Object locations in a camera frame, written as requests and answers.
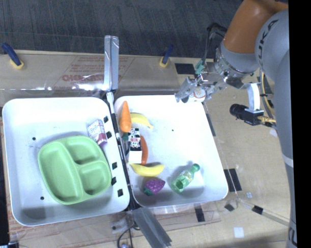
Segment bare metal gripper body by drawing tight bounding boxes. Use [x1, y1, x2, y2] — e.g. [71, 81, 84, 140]
[195, 64, 247, 91]

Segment white and orange can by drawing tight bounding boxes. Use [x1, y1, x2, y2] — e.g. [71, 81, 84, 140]
[187, 84, 208, 104]

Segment yellow banana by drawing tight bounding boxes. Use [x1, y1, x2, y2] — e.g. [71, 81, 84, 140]
[129, 161, 165, 178]
[129, 111, 154, 130]

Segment white plastic tray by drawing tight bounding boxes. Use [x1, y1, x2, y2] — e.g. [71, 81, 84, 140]
[1, 94, 131, 228]
[114, 92, 230, 209]

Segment orange carrot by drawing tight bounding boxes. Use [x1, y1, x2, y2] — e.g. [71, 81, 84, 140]
[118, 101, 133, 141]

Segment orange sausage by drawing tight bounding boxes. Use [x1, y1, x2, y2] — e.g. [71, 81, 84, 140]
[139, 135, 149, 165]

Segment white carton with cow print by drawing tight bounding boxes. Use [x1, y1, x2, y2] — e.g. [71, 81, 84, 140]
[127, 127, 144, 165]

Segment green clear plastic bottle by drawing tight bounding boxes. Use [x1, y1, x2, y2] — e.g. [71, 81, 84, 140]
[169, 163, 201, 194]

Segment pink and white carton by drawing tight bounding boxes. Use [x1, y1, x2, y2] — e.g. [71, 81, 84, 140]
[86, 118, 108, 149]

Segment purple grapes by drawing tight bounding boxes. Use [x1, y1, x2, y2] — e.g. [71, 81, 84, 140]
[143, 177, 166, 197]

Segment brown cardboard board, red print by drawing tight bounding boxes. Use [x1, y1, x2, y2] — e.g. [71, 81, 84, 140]
[0, 42, 223, 248]

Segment green divided plate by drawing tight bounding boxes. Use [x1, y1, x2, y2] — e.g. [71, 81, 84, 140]
[37, 134, 114, 206]

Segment black cylinder on white bracket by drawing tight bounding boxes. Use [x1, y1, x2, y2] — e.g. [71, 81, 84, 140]
[228, 82, 266, 127]

